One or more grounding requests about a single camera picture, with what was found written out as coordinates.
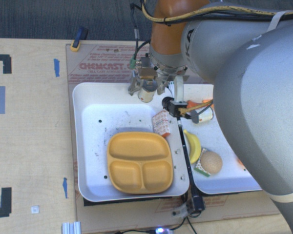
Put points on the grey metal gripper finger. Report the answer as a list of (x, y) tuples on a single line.
[(134, 86), (162, 86)]

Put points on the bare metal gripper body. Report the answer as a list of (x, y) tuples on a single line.
[(146, 69)]

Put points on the small white can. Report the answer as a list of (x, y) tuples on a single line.
[(147, 94)]

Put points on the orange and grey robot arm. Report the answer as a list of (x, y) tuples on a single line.
[(246, 86)]

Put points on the orange carrot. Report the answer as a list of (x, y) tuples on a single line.
[(194, 104)]

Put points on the orange and white carton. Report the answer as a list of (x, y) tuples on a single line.
[(161, 123)]

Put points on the brown cardboard board, red print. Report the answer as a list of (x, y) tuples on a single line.
[(102, 64)]

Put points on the white cup with grey lid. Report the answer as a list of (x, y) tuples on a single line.
[(206, 115)]

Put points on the white plastic tray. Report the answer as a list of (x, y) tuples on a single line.
[(217, 179), (95, 130)]

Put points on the yellow banana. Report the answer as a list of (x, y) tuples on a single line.
[(195, 145)]

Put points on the thin black and white rod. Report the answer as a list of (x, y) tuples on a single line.
[(186, 155)]

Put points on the orange divided plate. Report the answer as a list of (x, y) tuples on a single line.
[(139, 162)]

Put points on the white and green packet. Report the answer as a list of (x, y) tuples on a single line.
[(199, 168)]

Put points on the brown round bread roll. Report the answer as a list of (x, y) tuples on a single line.
[(211, 162)]

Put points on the black cylinder on white bracket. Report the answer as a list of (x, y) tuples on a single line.
[(178, 107)]

